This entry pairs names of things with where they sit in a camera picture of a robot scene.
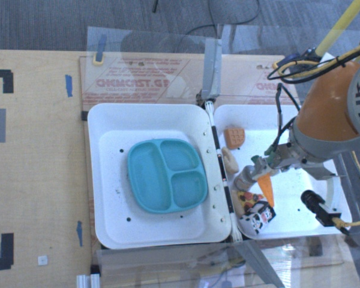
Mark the black cylinder on white bracket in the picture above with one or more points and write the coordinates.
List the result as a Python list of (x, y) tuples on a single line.
[(319, 207)]

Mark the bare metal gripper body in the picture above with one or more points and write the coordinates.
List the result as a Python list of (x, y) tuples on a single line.
[(283, 157)]

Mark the orange carrot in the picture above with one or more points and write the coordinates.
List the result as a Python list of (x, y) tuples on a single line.
[(267, 189)]

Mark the blue divided plate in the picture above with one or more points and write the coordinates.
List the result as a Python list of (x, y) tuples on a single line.
[(151, 175)]

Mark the beige toy bread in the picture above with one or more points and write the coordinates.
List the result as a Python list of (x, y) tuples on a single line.
[(230, 160)]

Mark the brown cardboard board red print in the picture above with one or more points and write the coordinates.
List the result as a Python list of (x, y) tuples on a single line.
[(132, 82)]

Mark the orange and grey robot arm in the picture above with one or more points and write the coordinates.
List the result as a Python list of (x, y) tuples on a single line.
[(327, 112)]

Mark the white plastic tray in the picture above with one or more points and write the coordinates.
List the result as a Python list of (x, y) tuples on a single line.
[(114, 175), (291, 214)]

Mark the orange waffle biscuit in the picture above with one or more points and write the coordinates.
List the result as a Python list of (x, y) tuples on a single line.
[(234, 137)]

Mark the black and white cow carton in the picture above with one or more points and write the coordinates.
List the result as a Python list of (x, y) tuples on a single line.
[(258, 217)]

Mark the small white square tile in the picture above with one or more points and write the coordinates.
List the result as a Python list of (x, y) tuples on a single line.
[(42, 260)]

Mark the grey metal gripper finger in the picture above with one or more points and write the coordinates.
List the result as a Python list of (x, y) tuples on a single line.
[(271, 172), (258, 163)]

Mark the toy pizza slice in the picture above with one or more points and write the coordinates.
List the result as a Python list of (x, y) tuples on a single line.
[(248, 198)]

